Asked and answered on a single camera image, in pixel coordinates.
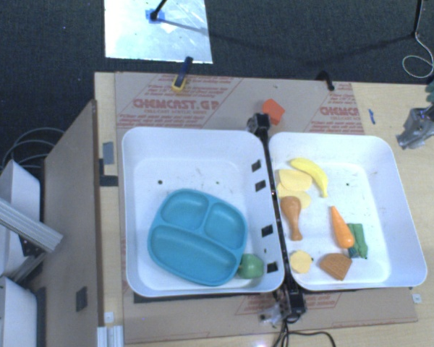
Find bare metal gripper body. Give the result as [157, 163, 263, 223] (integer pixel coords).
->
[406, 103, 434, 139]

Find white plastic tray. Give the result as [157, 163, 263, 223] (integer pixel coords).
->
[121, 126, 286, 299]
[268, 132, 429, 293]

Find yellow banana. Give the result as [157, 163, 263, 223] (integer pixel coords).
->
[289, 157, 330, 200]

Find orange carrot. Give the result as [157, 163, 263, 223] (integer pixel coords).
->
[329, 205, 357, 250]

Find green vegetable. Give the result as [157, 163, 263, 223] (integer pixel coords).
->
[346, 223, 370, 260]

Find pale yellow chip slice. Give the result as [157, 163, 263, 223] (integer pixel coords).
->
[277, 168, 312, 192]
[276, 181, 312, 210]

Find orange cube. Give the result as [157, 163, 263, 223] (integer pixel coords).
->
[261, 98, 286, 126]

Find brown chicken drumstick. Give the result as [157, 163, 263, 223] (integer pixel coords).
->
[279, 195, 305, 242]

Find thin black rod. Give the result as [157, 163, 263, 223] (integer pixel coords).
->
[259, 127, 296, 293]

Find orange-brown waffle wedge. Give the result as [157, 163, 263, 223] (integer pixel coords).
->
[318, 252, 353, 282]

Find yellow round slice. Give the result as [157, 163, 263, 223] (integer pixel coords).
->
[289, 249, 314, 275]

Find brown cardboard board red print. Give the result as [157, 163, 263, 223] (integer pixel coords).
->
[114, 71, 419, 345]

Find green apple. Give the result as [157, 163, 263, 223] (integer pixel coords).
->
[237, 253, 265, 280]

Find blue divided plate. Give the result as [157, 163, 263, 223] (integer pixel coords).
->
[146, 188, 249, 288]

